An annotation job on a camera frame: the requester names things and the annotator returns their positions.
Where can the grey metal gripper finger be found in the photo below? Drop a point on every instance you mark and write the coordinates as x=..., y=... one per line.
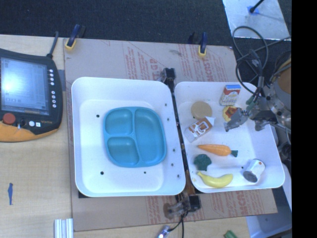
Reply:
x=237, y=118
x=262, y=125

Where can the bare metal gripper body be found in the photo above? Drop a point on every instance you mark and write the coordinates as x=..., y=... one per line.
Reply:
x=277, y=110

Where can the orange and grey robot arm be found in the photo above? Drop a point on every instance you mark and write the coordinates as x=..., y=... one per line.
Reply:
x=284, y=78

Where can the yellow and red round packet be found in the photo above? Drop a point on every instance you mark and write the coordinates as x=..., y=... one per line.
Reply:
x=227, y=112

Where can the white plastic tray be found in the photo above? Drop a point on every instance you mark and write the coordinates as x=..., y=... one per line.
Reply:
x=91, y=137
x=257, y=147

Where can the red and white packet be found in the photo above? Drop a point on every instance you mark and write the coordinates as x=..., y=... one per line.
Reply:
x=230, y=95

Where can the tan round biscuit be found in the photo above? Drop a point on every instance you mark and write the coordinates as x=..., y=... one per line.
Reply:
x=201, y=109

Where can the orange carrot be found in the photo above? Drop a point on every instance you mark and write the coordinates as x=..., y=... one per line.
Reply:
x=215, y=149

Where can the brown and white carton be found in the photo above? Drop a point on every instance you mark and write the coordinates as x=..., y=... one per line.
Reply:
x=198, y=130

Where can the white can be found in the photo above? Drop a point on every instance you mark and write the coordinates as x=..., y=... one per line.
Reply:
x=255, y=168

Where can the green broccoli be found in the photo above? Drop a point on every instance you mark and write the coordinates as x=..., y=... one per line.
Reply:
x=202, y=162

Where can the thin black and white rod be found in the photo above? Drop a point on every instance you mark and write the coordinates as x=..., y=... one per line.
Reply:
x=183, y=147

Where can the yellow banana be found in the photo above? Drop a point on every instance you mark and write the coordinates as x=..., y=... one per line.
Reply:
x=216, y=181

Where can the blue divided plate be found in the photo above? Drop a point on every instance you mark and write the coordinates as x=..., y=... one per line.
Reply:
x=146, y=133

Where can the green cylinder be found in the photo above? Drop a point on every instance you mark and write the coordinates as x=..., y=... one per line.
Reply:
x=230, y=234

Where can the brown cardboard board red print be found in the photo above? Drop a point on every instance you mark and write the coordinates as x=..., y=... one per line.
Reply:
x=104, y=58

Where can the black cylinder on white bracket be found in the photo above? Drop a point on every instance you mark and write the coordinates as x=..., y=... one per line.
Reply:
x=285, y=151

